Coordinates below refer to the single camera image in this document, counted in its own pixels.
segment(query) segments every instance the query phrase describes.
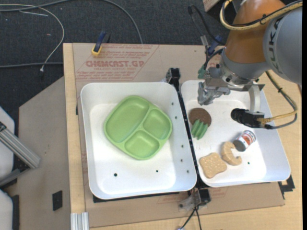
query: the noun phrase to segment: yellow cable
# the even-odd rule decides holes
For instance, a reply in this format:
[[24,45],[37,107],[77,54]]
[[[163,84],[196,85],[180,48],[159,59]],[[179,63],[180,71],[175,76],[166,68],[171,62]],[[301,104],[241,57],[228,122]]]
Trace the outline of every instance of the yellow cable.
[[271,82],[275,85],[275,87],[279,90],[278,92],[282,93],[284,96],[286,96],[290,100],[290,102],[294,106],[294,111],[290,112],[290,113],[287,113],[287,114],[278,115],[278,116],[275,116],[275,117],[269,117],[269,118],[262,118],[262,117],[260,117],[260,118],[257,118],[257,121],[261,122],[262,124],[266,124],[266,123],[271,122],[272,120],[276,120],[276,119],[285,118],[285,117],[289,117],[289,116],[295,115],[297,113],[297,105],[296,105],[295,101],[292,100],[291,97],[288,96],[282,90],[282,88],[277,84],[277,82],[273,79],[273,77],[271,76],[271,74],[268,71],[266,72],[266,74],[268,75],[268,77],[271,80]]
[[294,10],[296,8],[299,8],[299,7],[303,6],[303,1],[299,1],[297,3],[285,6],[281,10],[275,11],[275,12],[271,13],[269,16],[264,17],[263,19],[259,18],[260,21],[255,22],[254,24],[251,24],[251,25],[230,25],[229,23],[227,23],[224,20],[223,9],[225,9],[232,1],[234,1],[234,0],[227,0],[223,4],[223,7],[221,8],[221,11],[220,11],[220,20],[221,20],[221,23],[222,23],[222,25],[224,27],[226,27],[229,30],[236,30],[236,31],[248,30],[248,29],[260,26],[260,25],[264,25],[266,22],[268,22],[269,20],[271,20],[273,18],[276,18],[276,17],[278,17],[278,16],[280,16],[280,15],[282,15],[284,13],[287,13],[287,12],[289,12],[291,10]]

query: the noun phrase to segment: toy can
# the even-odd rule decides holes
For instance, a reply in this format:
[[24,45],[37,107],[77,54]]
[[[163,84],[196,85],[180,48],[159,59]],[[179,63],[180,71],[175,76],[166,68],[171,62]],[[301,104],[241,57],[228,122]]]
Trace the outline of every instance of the toy can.
[[245,130],[233,143],[238,151],[245,151],[255,140],[255,134],[250,130]]

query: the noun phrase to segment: black floor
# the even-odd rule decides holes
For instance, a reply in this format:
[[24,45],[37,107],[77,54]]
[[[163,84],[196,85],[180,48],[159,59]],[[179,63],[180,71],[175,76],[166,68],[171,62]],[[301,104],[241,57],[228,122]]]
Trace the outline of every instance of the black floor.
[[[40,5],[58,0],[0,0],[1,4]],[[202,0],[110,0],[128,11],[139,27],[145,44],[200,45],[198,31],[187,7],[197,6],[212,34],[226,40],[218,13],[221,0],[208,13]],[[282,0],[290,3],[296,0]],[[94,43],[99,33],[111,33],[111,43],[138,44],[140,39],[129,17],[114,5],[99,0],[74,0],[45,7],[54,13],[65,29],[65,43]],[[47,14],[40,9],[31,12]],[[234,10],[229,9],[230,16]],[[52,16],[21,12],[0,12],[0,66],[44,62],[61,39],[61,27]],[[49,62],[62,61],[60,47]],[[18,108],[63,76],[62,65],[0,68],[0,106],[18,126]]]

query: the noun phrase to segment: blue and yellow clamp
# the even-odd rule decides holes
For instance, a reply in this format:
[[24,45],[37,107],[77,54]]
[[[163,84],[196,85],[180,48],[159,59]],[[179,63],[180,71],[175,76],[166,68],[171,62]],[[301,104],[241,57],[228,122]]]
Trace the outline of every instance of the blue and yellow clamp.
[[94,47],[92,48],[92,55],[94,56],[98,56],[101,52],[102,49],[102,43],[108,43],[110,40],[110,34],[102,31],[97,39],[96,44],[94,45]]

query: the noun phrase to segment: wooden table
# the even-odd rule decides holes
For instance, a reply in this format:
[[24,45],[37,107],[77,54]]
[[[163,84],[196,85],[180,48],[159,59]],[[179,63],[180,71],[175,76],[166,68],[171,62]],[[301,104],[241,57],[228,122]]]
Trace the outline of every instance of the wooden table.
[[[63,45],[64,77],[68,130],[68,156],[70,175],[71,212],[85,212],[85,199],[83,188],[83,172],[80,148],[80,133],[78,116],[76,115],[76,88],[74,76],[72,44]],[[206,230],[259,230],[259,229],[302,229],[302,129],[301,129],[301,92],[296,84],[287,82],[276,76],[283,89],[291,95],[299,106],[298,119],[291,126],[278,130],[288,157],[291,175],[295,184],[293,192],[285,194],[285,205],[282,207],[269,207],[253,210],[243,210],[220,214],[202,215],[202,228]],[[291,111],[291,107],[277,90],[263,75],[259,83],[266,84],[265,93],[270,105],[272,115],[283,114]],[[186,218],[173,218],[149,222],[125,224],[118,226],[99,227],[99,230],[155,230],[176,229],[185,222]],[[193,217],[187,230],[198,229],[197,217]]]

